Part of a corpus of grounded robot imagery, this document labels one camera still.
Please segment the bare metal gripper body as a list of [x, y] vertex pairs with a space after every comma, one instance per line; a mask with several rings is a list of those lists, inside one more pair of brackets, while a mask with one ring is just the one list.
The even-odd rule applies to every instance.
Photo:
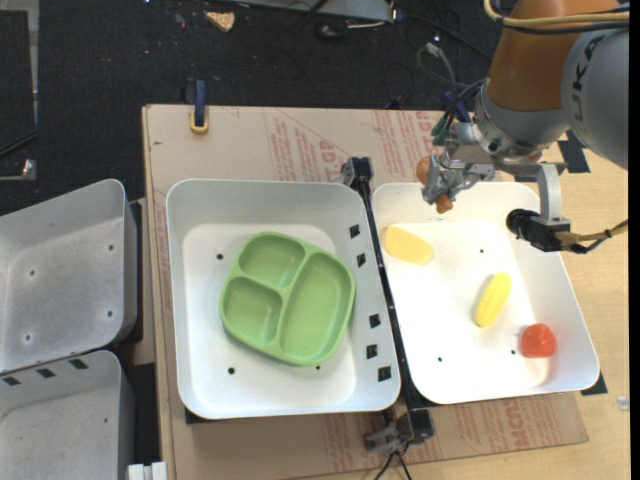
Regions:
[[542, 157], [543, 147], [519, 142], [493, 125], [455, 123], [445, 140], [440, 163], [464, 176], [489, 179], [503, 171], [514, 177], [532, 176], [533, 165]]

